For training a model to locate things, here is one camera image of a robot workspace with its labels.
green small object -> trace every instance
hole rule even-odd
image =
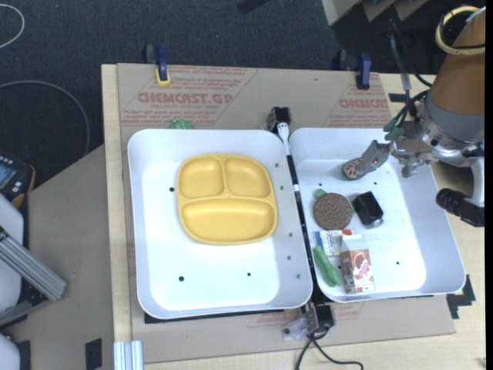
[[[192,124],[185,119],[171,119],[170,129],[193,129]]]
[[[327,255],[324,249],[317,245],[314,248],[314,259],[315,264],[320,268],[324,281],[330,287],[340,286],[339,271],[332,265],[332,263],[327,259]]]
[[[327,192],[323,189],[318,189],[314,193],[315,200],[320,199],[324,194],[327,194]]]

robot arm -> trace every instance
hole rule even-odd
[[[444,24],[461,12],[473,14],[454,45],[445,45],[441,37]],[[404,165],[403,177],[438,160],[470,167],[474,193],[467,197],[442,190],[437,202],[474,226],[485,225],[485,28],[485,8],[460,7],[444,16],[436,39],[448,55],[431,88],[416,103],[414,120],[384,129],[389,132],[389,144],[374,141],[360,159],[347,163],[343,171],[348,178],[357,179],[376,170],[389,155]]]

blue clamp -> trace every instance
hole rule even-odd
[[[358,89],[368,90],[370,88],[370,56],[362,52],[357,58],[357,69],[360,72],[356,76],[356,84]]]
[[[146,44],[142,50],[142,62],[156,65],[156,81],[160,86],[168,86],[171,82],[166,53],[162,45]]]

